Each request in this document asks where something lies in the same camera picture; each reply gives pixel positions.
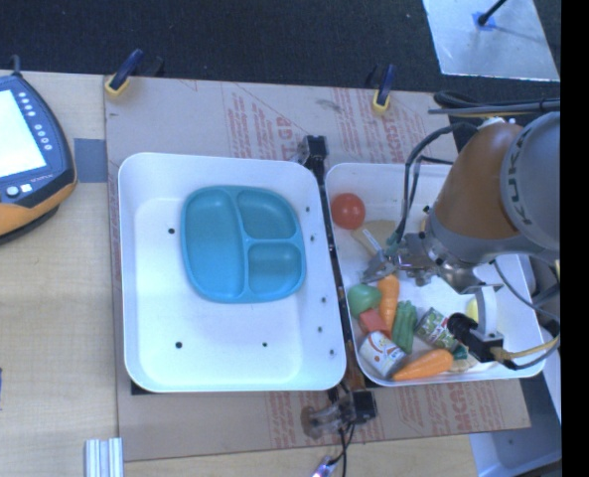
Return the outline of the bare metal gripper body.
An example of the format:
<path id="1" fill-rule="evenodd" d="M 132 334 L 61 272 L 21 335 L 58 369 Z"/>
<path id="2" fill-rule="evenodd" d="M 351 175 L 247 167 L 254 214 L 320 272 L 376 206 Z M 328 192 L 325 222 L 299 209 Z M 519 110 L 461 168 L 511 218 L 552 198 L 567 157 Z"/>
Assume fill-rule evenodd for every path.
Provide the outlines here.
<path id="1" fill-rule="evenodd" d="M 426 286 L 439 277 L 460 294 L 476 288 L 475 266 L 457 257 L 429 233 L 406 234 L 398 251 L 400 268 L 417 286 Z"/>

